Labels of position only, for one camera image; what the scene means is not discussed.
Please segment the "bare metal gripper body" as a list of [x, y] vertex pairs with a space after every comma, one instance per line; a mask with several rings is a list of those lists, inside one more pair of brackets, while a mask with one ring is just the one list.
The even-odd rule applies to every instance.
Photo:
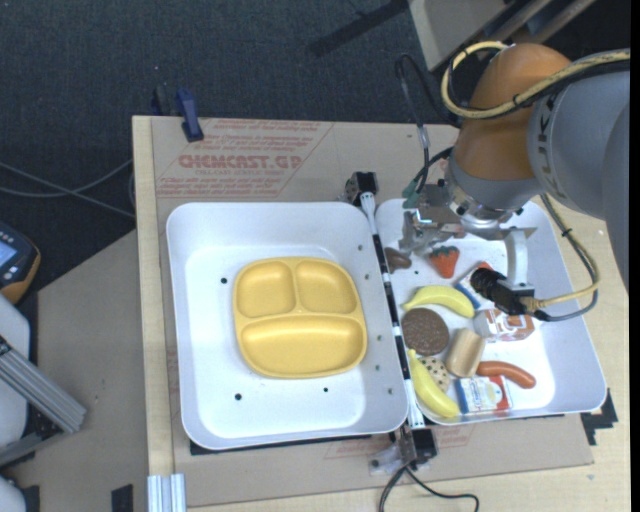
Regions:
[[496, 210], [476, 199], [453, 182], [438, 182], [423, 187], [417, 200], [418, 219], [430, 225], [460, 223], [466, 234], [495, 239], [513, 215], [511, 210]]

